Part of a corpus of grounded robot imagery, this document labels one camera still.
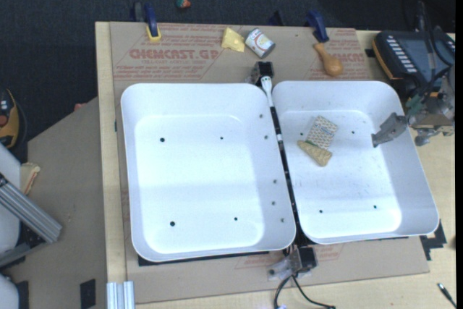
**cable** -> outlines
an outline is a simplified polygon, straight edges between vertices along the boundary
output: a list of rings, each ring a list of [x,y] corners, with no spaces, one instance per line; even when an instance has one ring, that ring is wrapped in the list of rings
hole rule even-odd
[[[286,283],[292,278],[294,283],[296,284],[296,287],[298,288],[298,290],[300,291],[301,295],[310,303],[314,304],[314,305],[318,305],[318,306],[321,306],[322,308],[325,308],[325,309],[336,309],[336,307],[334,305],[327,305],[327,304],[323,304],[321,302],[316,302],[316,301],[313,301],[311,300],[306,294],[305,292],[302,290],[301,286],[299,285],[299,282],[296,280],[296,276],[298,275],[300,271],[297,271],[295,274],[292,274],[291,276],[285,278],[283,281],[280,282],[280,284],[278,285],[276,291],[275,291],[275,297],[273,299],[273,308],[274,309],[279,309],[279,305],[278,305],[278,296],[280,295],[280,292],[281,290],[283,289],[283,287],[286,285]]]

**tin can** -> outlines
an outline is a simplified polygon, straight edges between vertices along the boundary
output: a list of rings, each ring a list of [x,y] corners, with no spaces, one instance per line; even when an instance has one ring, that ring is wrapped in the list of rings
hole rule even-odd
[[[258,27],[247,35],[245,43],[260,58],[266,57],[275,48],[275,43],[267,38]]]

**wooden surface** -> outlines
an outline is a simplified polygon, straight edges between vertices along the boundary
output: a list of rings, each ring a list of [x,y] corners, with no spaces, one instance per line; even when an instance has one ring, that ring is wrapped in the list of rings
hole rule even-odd
[[[124,236],[120,186],[117,163],[116,135],[114,133],[114,96],[111,76],[111,49],[109,23],[95,26],[100,101],[101,147],[103,163],[103,193],[106,227],[106,261],[108,281],[122,282],[127,277],[124,259]],[[371,47],[376,34],[358,32],[360,43]],[[367,59],[373,77],[385,80],[375,59]],[[310,287],[307,295],[314,300],[336,305],[338,308],[450,308],[451,305],[438,290],[442,282],[456,300],[455,226],[455,136],[433,137],[431,143],[418,148],[423,168],[430,183],[449,244],[432,250],[430,273],[361,282],[327,284]],[[272,308],[273,291],[222,295],[200,299],[137,305],[141,309],[154,308]],[[309,308],[297,289],[285,289],[279,299],[290,309]]]

